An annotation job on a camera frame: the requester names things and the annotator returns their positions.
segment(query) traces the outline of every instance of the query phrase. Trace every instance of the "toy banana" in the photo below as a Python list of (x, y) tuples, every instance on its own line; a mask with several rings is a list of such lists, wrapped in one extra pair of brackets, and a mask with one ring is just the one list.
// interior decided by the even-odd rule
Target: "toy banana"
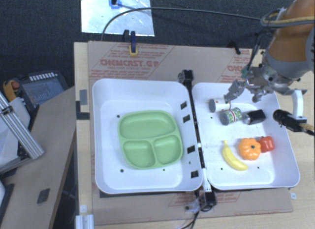
[(238, 171), (245, 171), (248, 169), (248, 166), (246, 164), (244, 164), (243, 162), (241, 162), (240, 160), (238, 160), (232, 153), (231, 149), (229, 148), (229, 146), (227, 145), (227, 141), (224, 140), (224, 147), (222, 150), (222, 155), (223, 158), (225, 159), (225, 161), (234, 169), (238, 170)]

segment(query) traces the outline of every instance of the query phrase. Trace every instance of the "orange pumpkin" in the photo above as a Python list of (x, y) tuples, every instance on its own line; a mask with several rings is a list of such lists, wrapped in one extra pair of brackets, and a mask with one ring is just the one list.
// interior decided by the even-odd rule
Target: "orange pumpkin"
[(256, 160), (260, 153), (260, 143), (254, 138), (243, 138), (238, 145), (241, 156), (246, 160)]

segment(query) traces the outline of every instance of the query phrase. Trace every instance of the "red bell pepper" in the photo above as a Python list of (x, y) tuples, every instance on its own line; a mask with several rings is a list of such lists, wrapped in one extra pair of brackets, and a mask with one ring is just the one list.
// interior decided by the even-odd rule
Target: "red bell pepper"
[(260, 150), (262, 153), (271, 151), (275, 148), (274, 141), (270, 136), (262, 137), (258, 142), (260, 143)]

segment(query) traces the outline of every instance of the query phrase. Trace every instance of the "black electronic device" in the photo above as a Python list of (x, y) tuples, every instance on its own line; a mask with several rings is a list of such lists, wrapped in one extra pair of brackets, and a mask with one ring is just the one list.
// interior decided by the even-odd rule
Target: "black electronic device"
[(3, 83), (3, 91), (8, 101), (20, 97), (31, 113), (38, 105), (45, 103), (68, 89), (59, 71), (31, 73), (25, 77), (13, 78)]

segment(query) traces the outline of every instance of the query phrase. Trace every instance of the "green divided plate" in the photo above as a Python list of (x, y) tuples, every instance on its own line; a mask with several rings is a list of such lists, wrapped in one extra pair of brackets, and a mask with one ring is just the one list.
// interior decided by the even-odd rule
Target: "green divided plate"
[(154, 169), (175, 164), (183, 144), (174, 118), (165, 111), (140, 111), (124, 115), (118, 136), (126, 161), (134, 168)]

